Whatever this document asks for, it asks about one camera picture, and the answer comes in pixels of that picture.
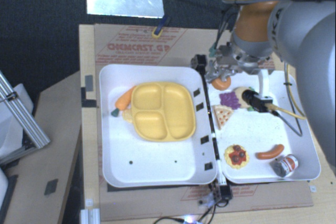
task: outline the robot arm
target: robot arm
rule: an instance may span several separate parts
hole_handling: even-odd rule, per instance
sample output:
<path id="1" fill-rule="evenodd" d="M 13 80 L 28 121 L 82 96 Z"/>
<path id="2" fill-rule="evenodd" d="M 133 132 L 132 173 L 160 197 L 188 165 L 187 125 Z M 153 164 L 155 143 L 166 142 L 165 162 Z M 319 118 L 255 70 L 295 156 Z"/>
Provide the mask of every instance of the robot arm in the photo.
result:
<path id="1" fill-rule="evenodd" d="M 207 77 L 257 74 L 274 51 L 296 68 L 300 100 L 329 163 L 335 163 L 335 0 L 223 0 L 242 5 L 230 46 L 221 46 Z"/>

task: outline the pizza slice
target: pizza slice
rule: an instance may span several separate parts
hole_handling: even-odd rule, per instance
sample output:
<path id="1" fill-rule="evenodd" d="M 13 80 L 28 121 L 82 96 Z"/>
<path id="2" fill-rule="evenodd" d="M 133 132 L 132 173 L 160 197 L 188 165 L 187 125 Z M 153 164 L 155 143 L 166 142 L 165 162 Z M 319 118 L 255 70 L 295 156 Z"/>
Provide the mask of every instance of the pizza slice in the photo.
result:
<path id="1" fill-rule="evenodd" d="M 218 128 L 221 130 L 233 114 L 234 110 L 225 105 L 214 105 L 213 108 L 216 114 Z"/>

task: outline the yellow divided tray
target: yellow divided tray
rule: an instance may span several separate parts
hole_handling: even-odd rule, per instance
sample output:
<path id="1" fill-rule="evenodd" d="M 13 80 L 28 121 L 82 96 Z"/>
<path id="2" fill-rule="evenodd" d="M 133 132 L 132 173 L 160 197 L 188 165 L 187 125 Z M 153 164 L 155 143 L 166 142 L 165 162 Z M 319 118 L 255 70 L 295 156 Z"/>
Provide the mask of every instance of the yellow divided tray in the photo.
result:
<path id="1" fill-rule="evenodd" d="M 172 82 L 148 82 L 132 93 L 136 132 L 150 141 L 181 141 L 196 129 L 195 111 L 188 90 Z"/>

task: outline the tin can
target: tin can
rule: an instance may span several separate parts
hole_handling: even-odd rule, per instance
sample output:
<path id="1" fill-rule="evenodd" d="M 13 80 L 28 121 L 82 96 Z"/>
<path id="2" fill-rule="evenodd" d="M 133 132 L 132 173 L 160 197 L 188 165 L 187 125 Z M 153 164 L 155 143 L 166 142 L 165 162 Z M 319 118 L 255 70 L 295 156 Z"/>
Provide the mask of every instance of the tin can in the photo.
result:
<path id="1" fill-rule="evenodd" d="M 298 167 L 298 159 L 296 159 L 295 156 L 289 154 L 274 165 L 274 172 L 280 177 L 285 177 Z"/>

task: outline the toy carrot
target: toy carrot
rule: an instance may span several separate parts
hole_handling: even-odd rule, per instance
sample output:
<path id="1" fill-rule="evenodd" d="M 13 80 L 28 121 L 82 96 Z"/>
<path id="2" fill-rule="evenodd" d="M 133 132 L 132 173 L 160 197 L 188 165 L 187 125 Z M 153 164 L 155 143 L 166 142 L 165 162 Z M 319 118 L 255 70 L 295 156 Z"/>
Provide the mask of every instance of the toy carrot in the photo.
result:
<path id="1" fill-rule="evenodd" d="M 119 114 L 119 111 L 125 110 L 128 105 L 131 102 L 132 99 L 132 92 L 135 89 L 136 86 L 133 86 L 131 89 L 129 89 L 126 93 L 124 93 L 121 97 L 117 99 L 114 106 L 116 107 L 115 110 L 111 112 L 111 115 L 114 117 L 117 117 Z"/>

